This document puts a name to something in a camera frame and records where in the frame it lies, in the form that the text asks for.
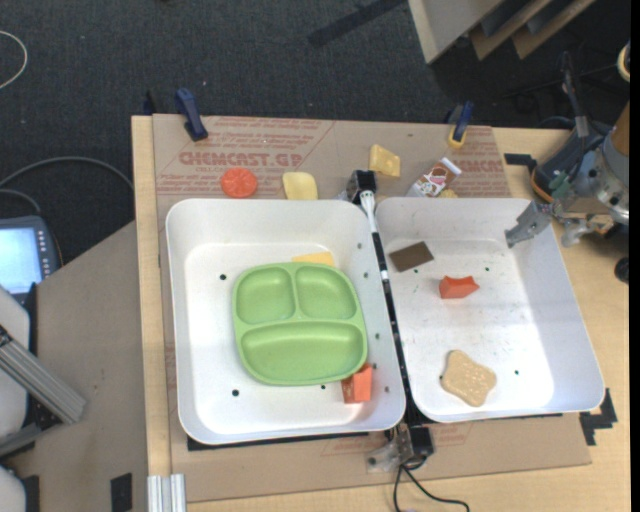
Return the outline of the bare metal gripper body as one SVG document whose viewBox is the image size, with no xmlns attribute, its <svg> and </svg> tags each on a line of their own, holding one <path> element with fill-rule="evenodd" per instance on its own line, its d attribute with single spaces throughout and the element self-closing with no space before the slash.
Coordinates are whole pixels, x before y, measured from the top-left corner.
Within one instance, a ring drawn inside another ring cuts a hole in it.
<svg viewBox="0 0 640 512">
<path fill-rule="evenodd" d="M 566 189 L 551 195 L 553 216 L 560 222 L 588 226 L 629 223 L 629 189 L 613 186 Z"/>
</svg>

